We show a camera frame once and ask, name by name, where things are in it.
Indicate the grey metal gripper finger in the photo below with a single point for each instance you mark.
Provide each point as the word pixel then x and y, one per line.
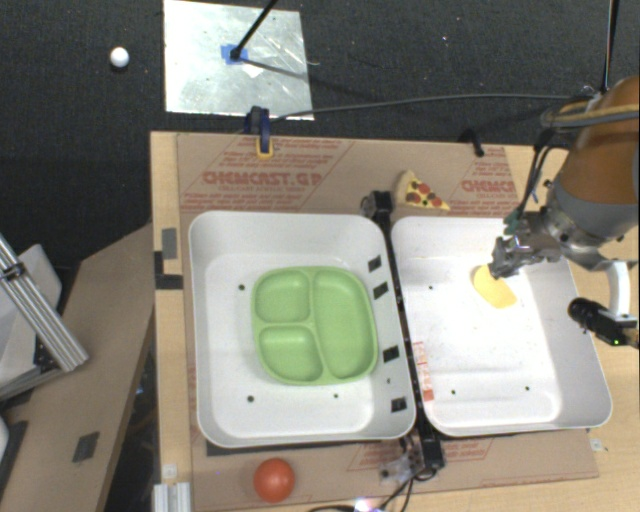
pixel 499 265
pixel 514 266

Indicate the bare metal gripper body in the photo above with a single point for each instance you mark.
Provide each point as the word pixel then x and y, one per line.
pixel 545 245

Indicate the yellow round chip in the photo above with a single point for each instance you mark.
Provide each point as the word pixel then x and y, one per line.
pixel 496 294

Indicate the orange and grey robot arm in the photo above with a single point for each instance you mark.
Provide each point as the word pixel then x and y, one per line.
pixel 600 160

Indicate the white plastic tray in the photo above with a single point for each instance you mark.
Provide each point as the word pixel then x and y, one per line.
pixel 500 370
pixel 225 400

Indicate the toy pizza slice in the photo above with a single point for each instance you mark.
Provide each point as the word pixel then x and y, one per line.
pixel 420 192

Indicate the thin black and white rod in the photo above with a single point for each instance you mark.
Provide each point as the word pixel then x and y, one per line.
pixel 403 320

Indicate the green divided plate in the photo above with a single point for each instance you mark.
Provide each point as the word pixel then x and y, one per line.
pixel 340 325

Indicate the brown cardboard board red print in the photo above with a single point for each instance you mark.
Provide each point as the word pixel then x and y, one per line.
pixel 300 175

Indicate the red ball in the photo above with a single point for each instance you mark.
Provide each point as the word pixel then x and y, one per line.
pixel 274 480

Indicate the white ball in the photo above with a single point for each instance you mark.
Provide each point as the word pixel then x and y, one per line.
pixel 119 57

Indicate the black cylinder on white bracket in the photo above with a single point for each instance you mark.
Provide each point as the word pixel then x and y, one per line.
pixel 595 316

